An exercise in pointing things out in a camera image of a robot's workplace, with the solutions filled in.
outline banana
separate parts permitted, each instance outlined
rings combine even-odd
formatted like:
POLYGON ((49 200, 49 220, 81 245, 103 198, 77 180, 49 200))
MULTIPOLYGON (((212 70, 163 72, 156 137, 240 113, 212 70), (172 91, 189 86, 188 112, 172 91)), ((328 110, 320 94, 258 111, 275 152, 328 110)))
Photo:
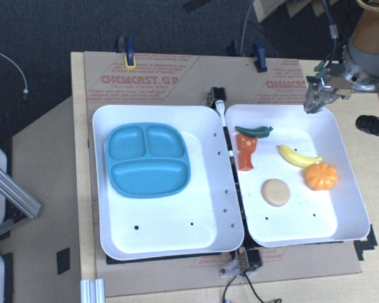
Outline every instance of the banana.
POLYGON ((321 157, 309 157, 299 154, 291 147, 288 147, 286 145, 280 145, 279 152, 289 163, 304 168, 323 160, 321 157))

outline orange pumpkin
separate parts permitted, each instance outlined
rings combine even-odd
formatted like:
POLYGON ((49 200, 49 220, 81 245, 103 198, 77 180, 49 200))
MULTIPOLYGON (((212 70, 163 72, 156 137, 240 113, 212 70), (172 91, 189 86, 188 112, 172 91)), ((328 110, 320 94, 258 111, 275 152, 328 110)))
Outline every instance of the orange pumpkin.
POLYGON ((325 162, 314 163, 304 172, 309 187, 316 191, 328 190, 338 181, 336 169, 325 162))

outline green vegetable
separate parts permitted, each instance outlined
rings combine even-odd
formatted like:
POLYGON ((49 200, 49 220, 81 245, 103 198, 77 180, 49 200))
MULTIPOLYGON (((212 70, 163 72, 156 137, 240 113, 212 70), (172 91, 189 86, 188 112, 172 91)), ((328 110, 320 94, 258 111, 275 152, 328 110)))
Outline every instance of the green vegetable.
POLYGON ((265 138, 265 137, 268 137, 270 135, 270 132, 272 130, 274 130, 272 127, 266 127, 266 126, 262 126, 262 127, 258 127, 258 128, 254 128, 254 129, 248 129, 248 128, 242 128, 242 127, 235 127, 236 130, 247 136, 247 137, 258 137, 258 138, 265 138))

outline beige disc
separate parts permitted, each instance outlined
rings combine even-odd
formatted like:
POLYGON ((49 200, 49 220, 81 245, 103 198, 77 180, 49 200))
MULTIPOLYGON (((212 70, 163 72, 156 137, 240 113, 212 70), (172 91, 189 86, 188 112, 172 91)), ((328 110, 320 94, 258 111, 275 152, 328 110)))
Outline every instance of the beige disc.
POLYGON ((288 185, 280 179, 269 179, 262 187, 264 200, 272 206, 285 205, 291 197, 288 185))

